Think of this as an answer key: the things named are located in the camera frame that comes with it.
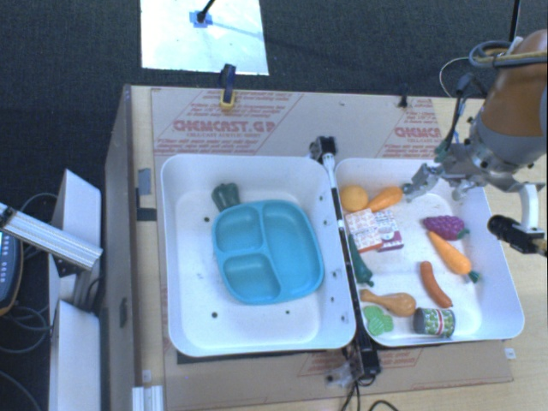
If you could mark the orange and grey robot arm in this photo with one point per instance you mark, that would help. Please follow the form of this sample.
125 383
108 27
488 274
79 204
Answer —
511 101

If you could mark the light green lettuce leaf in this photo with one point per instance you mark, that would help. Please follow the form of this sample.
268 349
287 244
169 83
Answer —
377 321

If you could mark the purple grapes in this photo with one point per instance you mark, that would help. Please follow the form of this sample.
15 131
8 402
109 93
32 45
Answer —
443 226

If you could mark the dark green cucumber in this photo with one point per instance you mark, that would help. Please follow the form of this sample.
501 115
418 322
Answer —
359 263

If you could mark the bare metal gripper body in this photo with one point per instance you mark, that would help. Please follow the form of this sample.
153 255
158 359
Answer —
479 165

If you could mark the thin black and white rod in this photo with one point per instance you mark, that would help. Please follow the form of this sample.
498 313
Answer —
342 229

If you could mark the green peas can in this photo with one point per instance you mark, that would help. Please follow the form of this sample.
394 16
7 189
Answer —
434 322

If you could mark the orange sausage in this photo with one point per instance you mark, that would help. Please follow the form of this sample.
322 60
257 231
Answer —
433 284

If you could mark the large orange carrot green stem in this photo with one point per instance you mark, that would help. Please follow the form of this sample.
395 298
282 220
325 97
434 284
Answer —
451 255

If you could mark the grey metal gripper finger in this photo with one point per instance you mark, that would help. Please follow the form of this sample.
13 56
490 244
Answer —
464 188
421 180

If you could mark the brown cardboard board red print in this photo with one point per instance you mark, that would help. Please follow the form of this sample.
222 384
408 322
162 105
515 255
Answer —
351 118

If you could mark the black cylinder on white bracket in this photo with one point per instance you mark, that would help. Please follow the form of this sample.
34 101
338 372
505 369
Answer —
507 229

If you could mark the dark green bell pepper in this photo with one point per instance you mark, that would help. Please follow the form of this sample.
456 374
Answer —
224 194

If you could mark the tan chicken drumstick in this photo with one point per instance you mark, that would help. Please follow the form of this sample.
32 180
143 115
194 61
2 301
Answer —
396 303

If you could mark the white plastic tray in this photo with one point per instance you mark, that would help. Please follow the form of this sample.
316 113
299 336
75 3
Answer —
484 306
192 306

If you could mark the small orange carrot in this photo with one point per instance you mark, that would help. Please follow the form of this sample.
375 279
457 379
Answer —
385 198

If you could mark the blue divided plate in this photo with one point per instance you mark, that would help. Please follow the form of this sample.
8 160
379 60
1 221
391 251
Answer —
278 246

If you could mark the orange and white carton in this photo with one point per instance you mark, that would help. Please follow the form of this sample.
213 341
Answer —
363 230

